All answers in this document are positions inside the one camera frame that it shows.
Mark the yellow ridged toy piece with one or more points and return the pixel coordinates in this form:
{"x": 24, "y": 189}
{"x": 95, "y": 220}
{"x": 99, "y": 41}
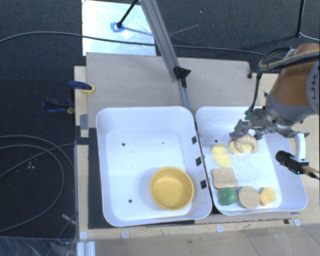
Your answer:
{"x": 267, "y": 196}

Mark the yellow round toy slice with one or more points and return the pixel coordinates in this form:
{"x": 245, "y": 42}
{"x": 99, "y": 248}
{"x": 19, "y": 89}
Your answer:
{"x": 232, "y": 148}

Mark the black cylinder on white bracket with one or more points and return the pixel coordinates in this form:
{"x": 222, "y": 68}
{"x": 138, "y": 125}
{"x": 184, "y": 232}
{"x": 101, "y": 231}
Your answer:
{"x": 286, "y": 159}

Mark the yellow bowl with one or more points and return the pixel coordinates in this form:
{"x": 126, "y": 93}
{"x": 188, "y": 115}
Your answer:
{"x": 172, "y": 187}

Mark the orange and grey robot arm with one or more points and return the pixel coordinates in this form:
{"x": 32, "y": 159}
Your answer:
{"x": 290, "y": 85}

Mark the yellow oval toy slice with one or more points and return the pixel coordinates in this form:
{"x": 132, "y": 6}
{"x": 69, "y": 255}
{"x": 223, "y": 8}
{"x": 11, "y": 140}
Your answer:
{"x": 221, "y": 156}

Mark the green toy pepper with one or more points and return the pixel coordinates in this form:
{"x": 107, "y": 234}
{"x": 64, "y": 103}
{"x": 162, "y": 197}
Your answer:
{"x": 228, "y": 197}

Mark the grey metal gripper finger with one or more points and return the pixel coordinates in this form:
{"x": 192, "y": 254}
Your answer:
{"x": 261, "y": 132}
{"x": 240, "y": 128}

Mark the tan toy croissant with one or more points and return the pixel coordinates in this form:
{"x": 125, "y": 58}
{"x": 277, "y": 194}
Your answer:
{"x": 246, "y": 141}

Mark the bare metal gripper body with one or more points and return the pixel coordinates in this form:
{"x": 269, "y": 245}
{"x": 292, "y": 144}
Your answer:
{"x": 261, "y": 120}

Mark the tan toy bread slice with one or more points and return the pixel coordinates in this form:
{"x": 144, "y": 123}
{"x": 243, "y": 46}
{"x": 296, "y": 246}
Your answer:
{"x": 224, "y": 178}

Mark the white plastic tray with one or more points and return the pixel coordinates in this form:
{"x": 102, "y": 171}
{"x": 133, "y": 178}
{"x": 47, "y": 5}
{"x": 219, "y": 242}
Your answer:
{"x": 255, "y": 170}
{"x": 140, "y": 160}

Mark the tan round biscuit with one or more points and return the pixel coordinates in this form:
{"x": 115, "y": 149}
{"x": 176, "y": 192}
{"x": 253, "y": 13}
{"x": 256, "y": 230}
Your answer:
{"x": 249, "y": 197}

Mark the pale brown flat board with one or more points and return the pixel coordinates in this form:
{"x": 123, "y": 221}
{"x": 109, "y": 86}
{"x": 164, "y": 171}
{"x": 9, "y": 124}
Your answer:
{"x": 130, "y": 82}

